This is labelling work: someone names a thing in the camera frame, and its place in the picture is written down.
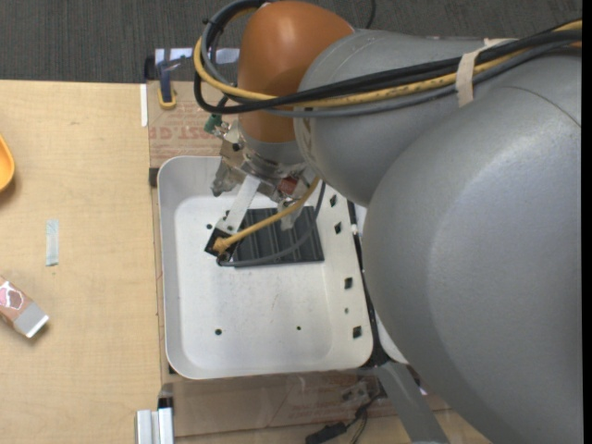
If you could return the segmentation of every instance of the cable tie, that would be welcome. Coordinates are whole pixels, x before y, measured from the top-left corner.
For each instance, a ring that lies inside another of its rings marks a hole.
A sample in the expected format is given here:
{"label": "cable tie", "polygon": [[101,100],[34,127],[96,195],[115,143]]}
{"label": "cable tie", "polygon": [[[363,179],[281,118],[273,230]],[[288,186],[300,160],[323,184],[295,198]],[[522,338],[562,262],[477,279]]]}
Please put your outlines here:
{"label": "cable tie", "polygon": [[456,71],[456,92],[459,99],[459,107],[473,102],[473,73],[475,71],[475,60],[479,54],[491,46],[503,43],[505,41],[513,41],[507,38],[490,40],[485,38],[483,40],[484,46],[475,49],[471,53],[465,53],[461,57],[459,68]]}

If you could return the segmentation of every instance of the piece of tape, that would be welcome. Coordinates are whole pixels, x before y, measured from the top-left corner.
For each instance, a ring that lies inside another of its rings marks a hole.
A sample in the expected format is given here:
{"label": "piece of tape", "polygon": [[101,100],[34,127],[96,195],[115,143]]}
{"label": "piece of tape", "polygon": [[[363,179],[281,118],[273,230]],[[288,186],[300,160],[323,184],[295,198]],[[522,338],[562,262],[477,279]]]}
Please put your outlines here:
{"label": "piece of tape", "polygon": [[459,107],[473,102],[473,73],[475,71],[475,60],[482,51],[495,46],[496,44],[511,41],[509,39],[483,40],[484,46],[475,49],[471,53],[465,53],[461,57],[459,68],[456,71],[456,93],[459,99]]}
{"label": "piece of tape", "polygon": [[50,218],[45,222],[45,266],[59,262],[59,220]]}

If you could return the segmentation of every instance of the yellow cable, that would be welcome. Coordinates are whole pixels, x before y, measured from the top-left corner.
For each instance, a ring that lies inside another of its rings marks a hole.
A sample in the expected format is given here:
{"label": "yellow cable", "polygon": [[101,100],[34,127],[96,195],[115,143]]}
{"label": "yellow cable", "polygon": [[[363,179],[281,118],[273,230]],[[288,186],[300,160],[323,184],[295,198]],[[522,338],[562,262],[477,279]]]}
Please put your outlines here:
{"label": "yellow cable", "polygon": [[[555,31],[566,31],[566,30],[574,30],[574,29],[581,29],[582,28],[582,20],[573,21],[566,25],[563,25],[557,28]],[[243,89],[239,89],[237,87],[232,87],[230,85],[224,84],[219,80],[214,79],[210,76],[204,69],[202,64],[199,48],[201,46],[202,39],[200,38],[195,46],[195,50],[193,51],[193,63],[195,65],[195,69],[199,73],[200,77],[205,80],[208,84],[216,87],[218,90],[222,91],[223,93],[229,93],[232,95],[236,95],[246,99],[252,99],[256,101],[262,100],[270,100],[275,97],[276,95],[269,95],[266,93],[259,93],[259,92],[251,92],[245,91]],[[497,59],[493,59],[489,62],[479,64],[475,66],[474,75],[479,74],[485,70],[495,67],[496,65],[515,57],[522,52],[526,51],[516,51],[511,53],[510,55],[505,55],[498,57]],[[456,72],[446,74],[444,76],[430,79],[430,80],[421,80],[419,82],[414,82],[411,84],[406,84],[402,86],[395,86],[387,89],[381,89],[379,91],[372,91],[372,92],[365,92],[365,93],[358,93],[352,95],[345,95],[342,97],[334,97],[328,99],[321,99],[317,101],[311,102],[301,102],[296,104],[291,104],[290,106],[310,106],[310,107],[337,107],[337,106],[344,106],[344,105],[358,105],[358,104],[366,104],[370,102],[379,102],[385,99],[401,97],[403,95],[410,95],[413,93],[420,93],[424,91],[429,91],[433,89],[437,89],[439,87],[443,87],[446,85],[450,85],[456,81]]]}
{"label": "yellow cable", "polygon": [[232,245],[233,243],[236,243],[237,241],[241,241],[242,239],[244,239],[245,237],[248,237],[249,235],[253,234],[257,230],[267,227],[267,226],[273,224],[274,222],[277,222],[280,218],[287,216],[288,214],[294,212],[297,209],[300,209],[300,207],[304,205],[306,200],[315,191],[316,186],[318,185],[318,182],[319,182],[319,178],[314,178],[313,183],[310,185],[308,190],[304,193],[304,196],[301,197],[298,201],[296,201],[291,206],[286,207],[283,211],[278,212],[277,214],[273,214],[272,216],[262,220],[261,222],[257,222],[256,224],[253,224],[253,225],[247,227],[245,230],[241,230],[240,232],[238,232],[226,239],[220,239],[220,238],[217,239],[214,242],[214,247],[213,247],[214,250],[220,254],[224,253],[226,251],[226,249],[230,245]]}

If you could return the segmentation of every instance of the white tray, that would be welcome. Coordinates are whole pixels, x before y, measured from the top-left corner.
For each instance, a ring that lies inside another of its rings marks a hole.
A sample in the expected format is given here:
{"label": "white tray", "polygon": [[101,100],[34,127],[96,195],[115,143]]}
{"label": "white tray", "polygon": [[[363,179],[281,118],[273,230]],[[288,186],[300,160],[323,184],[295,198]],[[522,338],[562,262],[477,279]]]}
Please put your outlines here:
{"label": "white tray", "polygon": [[[327,186],[317,220],[325,262],[220,267],[204,252],[212,232],[207,225],[224,215],[236,192],[218,198],[210,192],[219,162],[180,156],[164,163],[158,175],[171,366],[187,378],[210,379],[364,364],[373,338],[345,198]],[[314,194],[310,205],[315,202]],[[259,194],[252,203],[274,206]],[[357,327],[361,335],[355,338]]]}

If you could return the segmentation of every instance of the orange object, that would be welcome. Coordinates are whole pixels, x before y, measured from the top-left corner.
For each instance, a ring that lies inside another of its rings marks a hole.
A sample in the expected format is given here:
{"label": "orange object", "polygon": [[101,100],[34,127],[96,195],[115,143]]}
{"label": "orange object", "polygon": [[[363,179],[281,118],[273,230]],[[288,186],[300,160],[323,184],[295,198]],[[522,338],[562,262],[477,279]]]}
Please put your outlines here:
{"label": "orange object", "polygon": [[[352,33],[346,20],[320,6],[295,0],[264,5],[249,19],[242,35],[238,86],[274,95],[295,93],[316,57]],[[258,110],[240,114],[239,121],[260,142],[296,138],[290,118]]]}
{"label": "orange object", "polygon": [[2,135],[0,135],[0,192],[12,180],[15,174],[15,161],[12,159],[12,154],[8,150]]}

